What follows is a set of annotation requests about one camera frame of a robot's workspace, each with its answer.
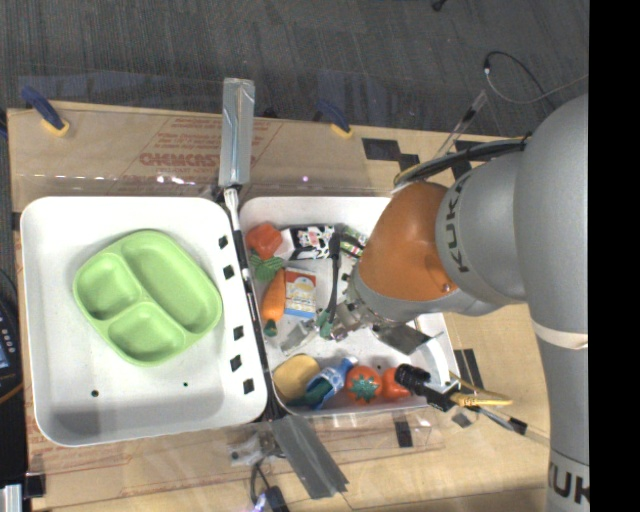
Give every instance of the toy food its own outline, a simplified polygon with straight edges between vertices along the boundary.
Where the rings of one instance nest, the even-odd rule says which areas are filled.
[[[307,384],[305,394],[287,403],[288,406],[308,406],[321,409],[327,400],[335,396],[346,384],[346,376],[358,360],[353,356],[343,357],[338,366],[327,366]]]
[[[251,263],[255,269],[256,279],[268,283],[275,277],[276,272],[282,268],[284,261],[282,258],[276,256],[268,260],[262,260],[260,256],[254,252],[249,256],[249,263]]]
[[[387,368],[382,374],[382,396],[390,400],[411,396],[404,386],[398,384],[395,380],[396,368]]]
[[[287,359],[273,372],[273,384],[283,403],[304,396],[307,383],[320,372],[320,365],[307,354]]]
[[[373,368],[355,366],[347,373],[345,389],[356,403],[368,404],[382,394],[382,378]]]
[[[280,231],[271,224],[260,224],[249,230],[244,241],[249,249],[253,249],[261,260],[268,260],[273,257],[276,249],[282,243]]]
[[[284,315],[285,302],[285,282],[284,269],[281,268],[276,272],[275,277],[269,283],[269,287],[262,298],[262,307],[260,312],[262,319],[266,322],[264,333],[267,336],[275,336],[278,334],[276,322]]]

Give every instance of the blue clamp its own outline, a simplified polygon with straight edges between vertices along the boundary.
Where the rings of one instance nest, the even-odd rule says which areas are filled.
[[[42,116],[43,125],[51,133],[58,137],[64,136],[69,130],[69,123],[62,119],[56,109],[53,108],[49,100],[34,88],[25,85],[20,92],[20,96],[29,105],[35,108]]]
[[[341,137],[348,139],[353,135],[353,130],[351,126],[349,126],[349,122],[347,121],[347,117],[342,113],[342,111],[325,100],[318,100],[316,103],[316,108],[323,115],[327,116],[331,119],[331,128],[334,132],[336,132]]]

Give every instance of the black cable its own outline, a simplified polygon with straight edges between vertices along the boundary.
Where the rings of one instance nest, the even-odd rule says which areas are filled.
[[[340,237],[341,234],[336,231],[329,240],[329,257],[333,260],[333,284],[331,286],[331,297],[329,298],[328,322],[333,324],[336,317],[336,309],[338,307],[338,274],[340,273]]]
[[[516,57],[514,57],[513,55],[507,53],[507,52],[503,52],[500,50],[494,50],[491,51],[489,53],[487,53],[484,57],[484,73],[487,76],[487,79],[489,78],[489,73],[491,73],[491,62],[490,59],[491,57],[493,57],[494,55],[502,55],[504,57],[507,57],[508,59],[511,59],[513,62],[515,62],[516,64],[518,64],[518,66],[520,66],[522,68],[522,70],[529,75],[529,78],[531,78],[531,81],[536,85],[536,87],[538,88],[538,90],[540,91],[540,94],[542,94],[543,96],[540,97],[539,99],[546,99],[547,102],[549,103],[549,105],[551,106],[551,108],[553,110],[556,109],[556,105],[555,103],[553,103],[548,97],[547,97],[547,93],[545,92],[544,88],[542,87],[542,85],[540,84],[540,82],[538,81],[538,79],[535,77],[535,75],[529,70],[529,68],[527,66],[524,65],[524,63],[517,59]],[[498,91],[495,90],[495,88],[493,87],[493,84],[491,84],[491,82],[489,81],[489,85],[491,85],[491,88],[494,89],[494,91],[497,93]]]
[[[486,142],[484,144],[478,144],[477,146],[471,146],[464,151],[458,151],[457,153],[448,154],[441,158],[437,158],[423,164],[418,164],[396,175],[396,177],[394,178],[394,185],[398,186],[405,182],[414,181],[417,179],[426,180],[460,162],[481,160],[504,155],[506,153],[511,153],[514,151],[523,151],[527,144],[528,138],[529,135],[526,135],[523,139],[520,140],[509,139],[495,142]]]
[[[5,281],[7,283],[9,283],[9,287],[13,290],[14,295],[17,297],[18,296],[18,288],[16,287],[16,284],[13,282],[13,279],[11,279],[9,277],[9,274],[7,274],[1,268],[0,268],[0,275],[3,277],[3,279],[5,279]]]
[[[513,428],[513,425],[511,425],[511,423],[509,423],[507,420],[502,419],[500,416],[497,416],[496,414],[493,414],[491,411],[488,411],[487,409],[484,409],[484,408],[479,407],[479,406],[470,406],[470,407],[467,407],[467,409],[469,409],[470,411],[476,412],[478,414],[483,414],[484,416],[489,418],[491,421],[493,421],[494,423],[500,425],[502,428],[507,429],[510,432],[514,432],[515,431],[515,429]]]
[[[7,126],[7,113],[0,108],[0,137],[5,140],[9,138],[9,129]]]
[[[260,459],[251,468],[251,480],[250,480],[249,494],[251,496],[251,502],[254,505],[256,503],[258,503],[258,495],[256,494],[256,480],[257,480],[257,477],[258,477],[258,473],[260,474],[260,478],[262,478],[262,481],[264,482],[264,485],[266,486],[266,488],[267,489],[271,489],[271,486],[269,485],[269,482],[267,482],[267,478],[264,476],[264,473],[262,472],[262,469],[260,469],[260,466],[262,465],[262,462],[264,461],[265,458],[266,457],[263,457],[262,459]]]

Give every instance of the kuka logo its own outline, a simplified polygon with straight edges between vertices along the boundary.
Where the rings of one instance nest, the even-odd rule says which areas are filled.
[[[561,498],[572,500],[576,505],[582,505],[582,499],[591,503],[591,486],[586,485],[581,476],[569,471],[560,470],[557,464],[549,462],[549,489]]]
[[[469,267],[467,267],[463,261],[462,261],[462,253],[460,252],[460,249],[458,248],[458,234],[456,233],[456,223],[455,223],[455,218],[456,218],[456,207],[458,206],[458,201],[460,200],[460,194],[462,192],[462,187],[464,186],[464,184],[466,183],[466,181],[469,179],[470,175],[465,176],[464,178],[462,178],[458,184],[456,185],[455,188],[455,192],[456,192],[456,196],[455,199],[449,199],[449,213],[447,214],[447,221],[449,221],[447,223],[447,225],[445,226],[445,229],[451,233],[450,239],[451,241],[448,243],[448,247],[449,247],[449,254],[451,255],[451,259],[453,261],[456,262],[456,265],[458,267],[458,271],[460,272],[469,272]]]

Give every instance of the small box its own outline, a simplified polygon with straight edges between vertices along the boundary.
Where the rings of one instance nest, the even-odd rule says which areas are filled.
[[[316,274],[310,270],[286,268],[285,305],[287,315],[313,318],[316,315]]]

